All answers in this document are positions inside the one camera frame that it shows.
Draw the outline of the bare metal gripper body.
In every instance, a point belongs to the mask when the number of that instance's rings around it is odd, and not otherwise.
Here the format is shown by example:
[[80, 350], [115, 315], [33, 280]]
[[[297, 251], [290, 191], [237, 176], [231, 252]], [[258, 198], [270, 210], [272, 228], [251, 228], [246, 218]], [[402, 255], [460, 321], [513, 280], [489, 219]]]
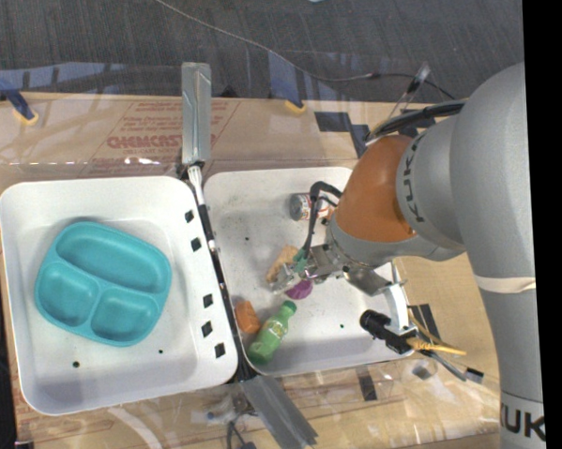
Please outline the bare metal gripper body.
[[342, 277], [347, 272], [346, 264], [329, 244], [317, 245], [309, 250], [302, 247], [294, 261], [295, 275], [311, 275], [314, 282], [326, 281], [330, 277]]

